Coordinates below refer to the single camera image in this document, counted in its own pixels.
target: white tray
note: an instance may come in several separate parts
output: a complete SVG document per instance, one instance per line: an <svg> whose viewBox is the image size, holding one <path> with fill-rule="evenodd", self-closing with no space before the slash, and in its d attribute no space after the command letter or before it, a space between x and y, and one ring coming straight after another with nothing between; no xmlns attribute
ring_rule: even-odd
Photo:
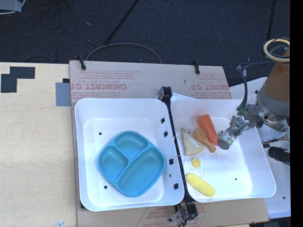
<svg viewBox="0 0 303 227"><path fill-rule="evenodd" d="M256 128L244 131L228 150L218 146L214 153L205 148L195 156L184 154L181 128L193 132L199 127L196 119L209 114L219 134L229 127L240 103L240 100L228 99L181 99L171 105L185 174L196 174L216 190L213 197L207 197L187 183L189 194L198 202L265 198L276 191L276 183ZM199 158L200 167L191 165L193 157Z"/></svg>
<svg viewBox="0 0 303 227"><path fill-rule="evenodd" d="M176 205L182 201L184 185L168 110L162 101L84 98L75 106L75 120L80 199L85 208L104 211ZM124 131L140 133L158 147L166 158L161 177L138 197L123 195L98 169L97 160L103 147Z"/></svg>

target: white cable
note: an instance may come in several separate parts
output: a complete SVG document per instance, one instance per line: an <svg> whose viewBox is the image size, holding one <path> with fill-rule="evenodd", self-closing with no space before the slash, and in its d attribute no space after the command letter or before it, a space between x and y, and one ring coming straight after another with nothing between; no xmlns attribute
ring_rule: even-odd
<svg viewBox="0 0 303 227"><path fill-rule="evenodd" d="M25 4L27 0L23 0L22 4L21 4L21 8L23 7L23 5ZM5 15L5 14L13 14L16 13L16 11L11 11L11 12L4 12L4 13L0 13L0 15Z"/></svg>
<svg viewBox="0 0 303 227"><path fill-rule="evenodd" d="M285 44L287 44L288 46L290 46L290 42L286 39L282 39L282 38L278 38L278 39L272 39L272 40L268 40L264 43L263 45L263 51L264 51L264 54L274 60L274 61L279 61L279 62L286 62L286 63L289 63L290 62L290 58L281 58L281 57L276 57L274 55L272 55L271 53L268 52L267 48L270 44L274 43L274 42L283 42Z"/></svg>

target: yellow corn toy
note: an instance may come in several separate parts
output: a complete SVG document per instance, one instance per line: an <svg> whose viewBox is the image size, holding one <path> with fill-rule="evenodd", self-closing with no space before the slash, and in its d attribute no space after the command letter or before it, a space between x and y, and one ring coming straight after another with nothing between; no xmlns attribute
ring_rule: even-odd
<svg viewBox="0 0 303 227"><path fill-rule="evenodd" d="M216 193L216 190L204 181L202 178L198 177L193 173L188 173L186 175L186 180L189 184L191 184L194 188L196 188L202 194L212 197Z"/></svg>

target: black clip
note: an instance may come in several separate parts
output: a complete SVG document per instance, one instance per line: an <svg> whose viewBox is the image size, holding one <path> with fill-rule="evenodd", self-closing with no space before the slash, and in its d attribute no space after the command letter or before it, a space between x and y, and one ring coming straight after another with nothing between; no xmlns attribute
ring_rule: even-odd
<svg viewBox="0 0 303 227"><path fill-rule="evenodd" d="M190 64L193 65L193 66L195 66L196 74L199 75L199 74L200 74L200 71L199 71L198 62L197 62L196 60L193 60Z"/></svg>
<svg viewBox="0 0 303 227"><path fill-rule="evenodd" d="M81 55L77 55L77 60L80 61L81 69L82 69L82 70L85 70L85 69L86 69L86 65L84 65L82 56L81 56Z"/></svg>

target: blue plate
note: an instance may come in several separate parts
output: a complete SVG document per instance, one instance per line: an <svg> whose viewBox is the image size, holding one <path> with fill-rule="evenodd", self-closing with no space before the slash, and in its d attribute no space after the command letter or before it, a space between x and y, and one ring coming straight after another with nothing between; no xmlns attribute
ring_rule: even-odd
<svg viewBox="0 0 303 227"><path fill-rule="evenodd" d="M115 136L101 151L98 167L121 193L137 197L149 190L165 169L165 157L147 138L134 131Z"/></svg>

